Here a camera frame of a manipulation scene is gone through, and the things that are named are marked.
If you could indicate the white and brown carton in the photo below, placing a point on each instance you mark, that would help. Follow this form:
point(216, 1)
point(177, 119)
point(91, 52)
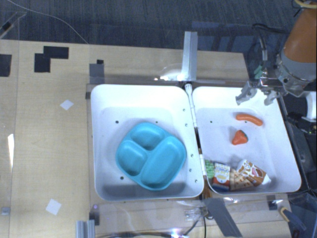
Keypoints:
point(255, 172)

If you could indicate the yellow and orange carton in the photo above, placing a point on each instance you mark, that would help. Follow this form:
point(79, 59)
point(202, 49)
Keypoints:
point(221, 175)

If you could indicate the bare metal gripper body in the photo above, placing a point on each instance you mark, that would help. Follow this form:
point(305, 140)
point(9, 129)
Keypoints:
point(271, 83)

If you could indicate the orange carrot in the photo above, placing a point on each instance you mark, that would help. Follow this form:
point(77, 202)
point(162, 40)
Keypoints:
point(239, 138)

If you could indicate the thin black and white rod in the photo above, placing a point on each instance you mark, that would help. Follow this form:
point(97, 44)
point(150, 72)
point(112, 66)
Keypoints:
point(192, 110)

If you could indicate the blue divided plate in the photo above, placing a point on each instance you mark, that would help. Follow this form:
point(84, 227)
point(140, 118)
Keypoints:
point(151, 155)

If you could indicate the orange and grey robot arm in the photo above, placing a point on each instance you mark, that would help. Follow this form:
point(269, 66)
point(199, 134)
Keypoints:
point(299, 38)

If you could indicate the orange sausage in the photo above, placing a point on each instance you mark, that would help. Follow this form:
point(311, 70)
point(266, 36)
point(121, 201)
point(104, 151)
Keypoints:
point(248, 119)

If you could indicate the black cylinder on white bracket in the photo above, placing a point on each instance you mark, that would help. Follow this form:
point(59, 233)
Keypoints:
point(310, 108)

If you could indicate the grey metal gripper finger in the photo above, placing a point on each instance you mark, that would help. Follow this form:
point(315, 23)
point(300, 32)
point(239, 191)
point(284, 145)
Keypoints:
point(272, 97)
point(247, 92)

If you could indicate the white plastic tray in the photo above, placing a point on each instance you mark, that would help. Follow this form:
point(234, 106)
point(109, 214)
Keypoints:
point(109, 137)
point(272, 152)

